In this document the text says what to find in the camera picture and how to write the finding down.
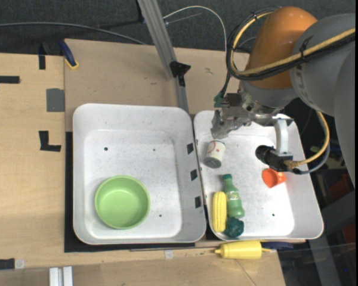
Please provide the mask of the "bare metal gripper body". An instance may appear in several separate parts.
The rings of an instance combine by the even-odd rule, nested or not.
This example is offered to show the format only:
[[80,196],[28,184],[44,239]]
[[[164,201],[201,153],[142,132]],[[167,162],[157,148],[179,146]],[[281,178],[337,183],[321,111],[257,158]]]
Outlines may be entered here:
[[269,107],[253,100],[250,94],[228,93],[220,108],[220,115],[225,125],[228,125],[228,119],[232,117],[248,116],[252,122],[259,125],[270,125],[271,119],[283,110],[283,106]]

